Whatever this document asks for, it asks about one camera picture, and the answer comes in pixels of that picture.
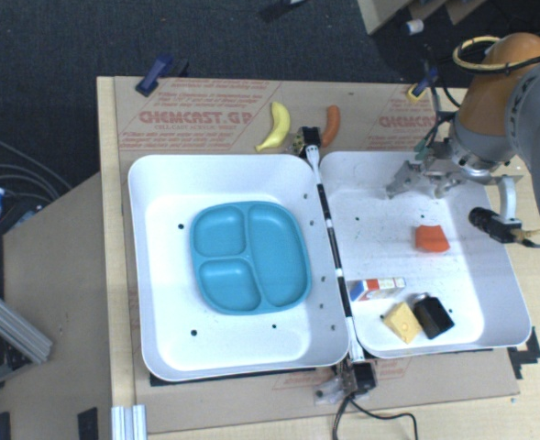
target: wooden table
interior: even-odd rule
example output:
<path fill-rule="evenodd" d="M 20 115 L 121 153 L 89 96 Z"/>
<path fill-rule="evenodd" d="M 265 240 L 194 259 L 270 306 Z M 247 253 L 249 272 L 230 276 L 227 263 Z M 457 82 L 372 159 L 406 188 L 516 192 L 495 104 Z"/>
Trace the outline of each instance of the wooden table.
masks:
<path fill-rule="evenodd" d="M 124 223 L 121 216 L 122 189 L 116 131 L 116 94 L 113 78 L 97 81 L 101 151 L 101 178 L 105 223 L 105 264 L 108 301 L 108 332 L 111 369 L 111 395 L 115 406 L 136 404 L 133 357 L 127 294 L 127 263 Z M 518 183 L 518 215 L 532 227 L 538 215 L 530 178 L 524 165 L 512 164 L 524 175 Z M 497 204 L 497 191 L 490 191 Z M 540 342 L 540 249 L 508 248 L 515 273 L 523 289 L 529 313 Z M 540 438 L 540 360 L 523 368 L 520 395 L 513 398 L 460 401 L 410 408 L 419 424 L 419 435 L 426 439 Z M 212 429 L 153 434 L 154 439 L 211 438 L 330 438 L 332 416 L 252 423 Z M 382 422 L 353 412 L 346 414 L 339 428 L 341 438 L 412 438 L 408 420 Z"/>

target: tan surface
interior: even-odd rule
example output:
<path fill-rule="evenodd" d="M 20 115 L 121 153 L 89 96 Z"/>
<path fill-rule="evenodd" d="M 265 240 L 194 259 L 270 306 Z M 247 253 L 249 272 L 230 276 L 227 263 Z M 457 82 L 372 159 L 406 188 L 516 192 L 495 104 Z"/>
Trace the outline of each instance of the tan surface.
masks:
<path fill-rule="evenodd" d="M 114 81 L 110 78 L 99 78 L 98 93 L 100 106 L 107 103 L 109 115 L 101 114 L 101 137 L 109 134 L 105 130 L 111 130 L 116 125 L 116 120 L 111 118 L 113 114 L 113 92 Z M 115 180 L 115 170 L 118 169 L 118 152 L 116 143 L 112 137 L 109 141 L 101 142 L 101 163 L 102 168 L 111 171 L 112 181 Z M 510 169 L 516 169 L 516 173 L 526 173 L 523 165 L 516 161 L 512 163 Z M 525 226 L 533 228 L 538 220 L 535 210 L 534 197 L 531 193 L 532 186 L 527 174 L 518 185 L 519 216 L 524 220 Z M 106 184 L 104 190 L 105 201 L 105 226 L 111 226 L 117 233 L 122 231 L 121 193 L 120 188 L 113 184 Z M 497 204 L 497 191 L 490 191 L 492 200 Z M 114 270 L 116 274 L 121 272 L 126 266 L 125 250 L 121 243 L 115 240 L 107 246 L 108 269 Z M 528 304 L 532 321 L 536 327 L 540 343 L 540 249 L 530 250 L 521 247 L 509 248 L 511 251 L 512 264 L 519 277 L 523 293 Z M 114 370 L 112 372 L 113 404 L 129 405 L 129 400 L 135 398 L 135 387 L 133 377 L 130 376 L 130 352 L 129 352 L 129 328 L 125 325 L 128 313 L 123 308 L 118 307 L 127 299 L 126 290 L 119 279 L 109 279 L 107 277 L 109 307 L 109 317 L 118 314 L 115 318 L 116 325 L 109 328 L 111 366 L 125 367 L 124 370 Z M 435 376 L 435 373 L 428 373 L 427 376 Z M 510 397 L 500 397 L 497 399 L 486 399 L 483 401 L 452 402 L 448 404 L 434 404 L 410 409 L 417 416 L 419 423 L 419 433 L 422 438 L 513 438 L 527 439 L 540 438 L 540 361 L 537 365 L 523 367 L 524 379 L 520 382 L 521 393 L 516 396 L 516 402 Z M 465 382 L 476 383 L 474 376 L 465 379 Z M 225 396 L 230 399 L 231 392 L 226 392 Z M 253 396 L 252 400 L 261 401 L 258 396 Z M 173 420 L 175 412 L 168 412 Z M 278 421 L 270 423 L 254 423 L 235 427 L 223 427 L 206 430 L 195 430 L 174 434 L 153 434 L 150 438 L 162 439 L 192 439 L 192 438 L 330 438 L 330 428 L 332 415 L 303 418 L 290 421 Z M 340 427 L 342 438 L 411 438 L 412 427 L 407 420 L 384 423 L 372 419 L 366 420 L 362 415 L 349 414 L 344 417 Z"/>
<path fill-rule="evenodd" d="M 0 389 L 15 440 L 78 440 L 79 413 L 111 406 L 101 179 L 96 174 L 4 236 L 6 302 L 53 343 Z"/>

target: blue divided plate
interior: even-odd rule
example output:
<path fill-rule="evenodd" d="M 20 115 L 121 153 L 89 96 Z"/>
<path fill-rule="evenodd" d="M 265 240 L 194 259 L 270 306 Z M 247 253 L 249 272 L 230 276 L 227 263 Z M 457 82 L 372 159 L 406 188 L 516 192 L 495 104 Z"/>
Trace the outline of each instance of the blue divided plate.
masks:
<path fill-rule="evenodd" d="M 269 202 L 225 203 L 193 220 L 190 250 L 204 299 L 225 314 L 264 314 L 302 302 L 308 253 L 294 216 Z"/>

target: yellow banana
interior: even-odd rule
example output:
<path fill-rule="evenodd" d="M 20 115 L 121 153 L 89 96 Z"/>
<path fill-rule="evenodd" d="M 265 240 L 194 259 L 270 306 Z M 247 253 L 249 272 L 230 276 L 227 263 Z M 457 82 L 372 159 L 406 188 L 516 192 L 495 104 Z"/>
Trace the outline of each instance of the yellow banana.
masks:
<path fill-rule="evenodd" d="M 273 117 L 273 128 L 266 139 L 259 145 L 256 145 L 256 151 L 279 147 L 288 135 L 288 132 L 290 132 L 290 113 L 285 105 L 277 101 L 271 103 L 271 115 Z"/>

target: white cable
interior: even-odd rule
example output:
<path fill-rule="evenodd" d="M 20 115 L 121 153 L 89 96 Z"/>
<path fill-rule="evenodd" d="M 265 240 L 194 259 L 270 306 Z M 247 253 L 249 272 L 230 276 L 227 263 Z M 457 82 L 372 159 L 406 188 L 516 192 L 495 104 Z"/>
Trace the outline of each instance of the white cable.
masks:
<path fill-rule="evenodd" d="M 35 179 L 37 179 L 39 182 L 43 183 L 52 192 L 53 197 L 55 197 L 55 198 L 60 197 L 60 194 L 58 193 L 56 188 L 54 188 L 48 181 L 46 181 L 46 179 L 43 176 L 40 176 L 39 174 L 37 174 L 36 172 L 34 172 L 32 170 L 29 170 L 28 168 L 23 168 L 21 166 L 0 163 L 0 170 L 15 170 L 15 171 L 21 171 L 21 172 L 25 172 L 27 174 L 30 174 Z"/>
<path fill-rule="evenodd" d="M 58 197 L 54 197 L 51 191 L 49 191 L 45 185 L 35 179 L 29 178 L 28 176 L 23 176 L 20 174 L 4 174 L 0 175 L 0 181 L 3 180 L 17 180 L 17 181 L 24 181 L 24 182 L 31 182 L 38 186 L 40 189 L 42 189 L 50 198 L 52 199 L 58 199 Z"/>
<path fill-rule="evenodd" d="M 59 182 L 61 182 L 64 186 L 66 186 L 68 188 L 68 190 L 70 190 L 72 188 L 72 186 L 68 182 L 66 182 L 66 180 L 64 180 L 59 174 L 57 174 L 54 171 L 50 170 L 50 168 L 48 168 L 47 166 L 39 163 L 39 161 L 37 161 L 36 159 L 32 159 L 29 155 L 26 155 L 25 153 L 17 150 L 14 147 L 11 147 L 10 145 L 3 142 L 2 140 L 0 140 L 0 147 L 3 147 L 4 149 L 7 149 L 12 153 L 15 153 L 19 157 L 21 157 L 21 158 L 23 158 L 23 159 L 25 159 L 27 161 L 30 161 L 31 163 L 36 165 L 38 168 L 42 168 L 45 172 L 51 174 L 54 178 L 56 178 Z"/>
<path fill-rule="evenodd" d="M 51 203 L 51 199 L 49 199 L 48 197 L 44 197 L 43 195 L 33 194 L 33 193 L 29 193 L 29 192 L 24 192 L 24 193 L 17 194 L 17 193 L 14 193 L 12 191 L 9 191 L 7 189 L 5 189 L 5 197 L 30 197 L 31 199 L 37 199 L 39 201 L 43 201 L 46 204 Z"/>

